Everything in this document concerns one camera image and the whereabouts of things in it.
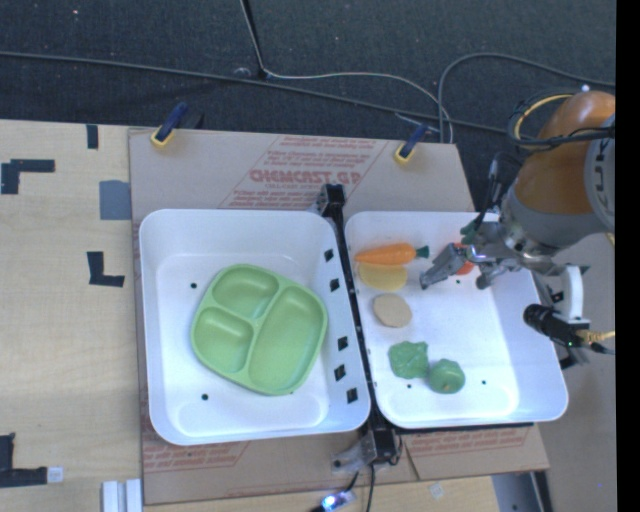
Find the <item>beige round toy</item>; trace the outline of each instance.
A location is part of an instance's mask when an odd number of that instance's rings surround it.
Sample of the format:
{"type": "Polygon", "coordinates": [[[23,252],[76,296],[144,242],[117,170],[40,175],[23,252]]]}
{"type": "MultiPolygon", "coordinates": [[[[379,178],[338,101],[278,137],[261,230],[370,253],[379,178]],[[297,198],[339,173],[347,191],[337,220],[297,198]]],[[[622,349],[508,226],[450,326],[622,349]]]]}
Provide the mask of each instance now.
{"type": "Polygon", "coordinates": [[[413,316],[409,304],[395,293],[383,293],[373,299],[373,312],[388,327],[404,327],[413,316]]]}

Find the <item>white tray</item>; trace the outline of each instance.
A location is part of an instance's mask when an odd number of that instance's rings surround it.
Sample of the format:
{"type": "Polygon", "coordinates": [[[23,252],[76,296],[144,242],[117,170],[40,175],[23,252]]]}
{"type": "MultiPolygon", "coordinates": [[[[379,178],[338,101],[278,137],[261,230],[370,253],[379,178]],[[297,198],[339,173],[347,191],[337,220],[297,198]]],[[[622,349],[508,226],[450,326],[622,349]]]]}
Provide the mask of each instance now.
{"type": "Polygon", "coordinates": [[[528,327],[524,309],[539,299],[527,271],[498,277],[478,290],[479,271],[456,276],[422,290],[427,270],[474,213],[362,212],[347,222],[347,246],[362,249],[393,242],[429,245],[430,258],[407,265],[409,280],[398,293],[413,319],[402,328],[386,327],[375,317],[379,290],[364,285],[352,263],[367,357],[382,414],[408,429],[550,421],[561,416],[568,396],[558,357],[548,338],[528,327]],[[398,378],[391,370],[389,347],[402,341],[426,341],[428,358],[457,361],[466,374],[464,388],[451,395],[429,389],[421,379],[398,378]]]}
{"type": "Polygon", "coordinates": [[[159,210],[139,233],[151,422],[178,445],[352,431],[371,401],[331,225],[310,212],[159,210]],[[320,355],[294,393],[264,396],[202,365],[189,338],[202,293],[248,263],[315,291],[329,317],[320,355]]]}

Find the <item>green plate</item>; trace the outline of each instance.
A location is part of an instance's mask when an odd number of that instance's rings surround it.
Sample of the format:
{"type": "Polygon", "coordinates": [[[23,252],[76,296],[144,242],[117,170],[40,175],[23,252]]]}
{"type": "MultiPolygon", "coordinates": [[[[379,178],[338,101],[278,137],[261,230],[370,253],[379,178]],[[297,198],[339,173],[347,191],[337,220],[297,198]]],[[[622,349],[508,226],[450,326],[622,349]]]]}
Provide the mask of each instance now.
{"type": "Polygon", "coordinates": [[[209,369],[267,395],[306,380],[327,330],[310,289],[254,265],[233,265],[209,285],[191,326],[191,346],[209,369]]]}

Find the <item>cardboard box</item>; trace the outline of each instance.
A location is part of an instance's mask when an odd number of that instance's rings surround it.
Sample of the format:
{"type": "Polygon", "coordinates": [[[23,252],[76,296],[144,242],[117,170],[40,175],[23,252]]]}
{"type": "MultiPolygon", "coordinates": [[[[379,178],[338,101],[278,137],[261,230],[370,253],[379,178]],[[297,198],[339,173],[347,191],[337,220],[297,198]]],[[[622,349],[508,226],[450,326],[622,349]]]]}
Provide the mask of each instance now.
{"type": "MultiPolygon", "coordinates": [[[[339,489],[352,474],[331,458],[358,432],[203,446],[162,440],[148,419],[137,233],[163,208],[313,208],[324,183],[341,183],[345,218],[359,211],[473,211],[457,149],[419,144],[401,165],[400,141],[178,130],[165,148],[153,130],[131,130],[129,158],[145,503],[176,503],[303,490],[339,489]]],[[[378,483],[546,469],[535,425],[403,435],[398,465],[378,483]]],[[[368,481],[363,472],[357,485],[368,481]]]]}

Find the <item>toy carrot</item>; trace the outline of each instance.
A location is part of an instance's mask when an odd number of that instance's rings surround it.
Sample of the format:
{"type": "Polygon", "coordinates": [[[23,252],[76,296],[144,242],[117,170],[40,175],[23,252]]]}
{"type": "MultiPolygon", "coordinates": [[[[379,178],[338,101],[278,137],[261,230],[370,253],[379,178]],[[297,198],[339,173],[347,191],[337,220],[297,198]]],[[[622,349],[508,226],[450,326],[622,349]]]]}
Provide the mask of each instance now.
{"type": "Polygon", "coordinates": [[[415,258],[428,257],[428,245],[416,249],[411,244],[400,242],[360,251],[355,255],[355,260],[359,263],[374,263],[376,265],[404,265],[415,258]]]}

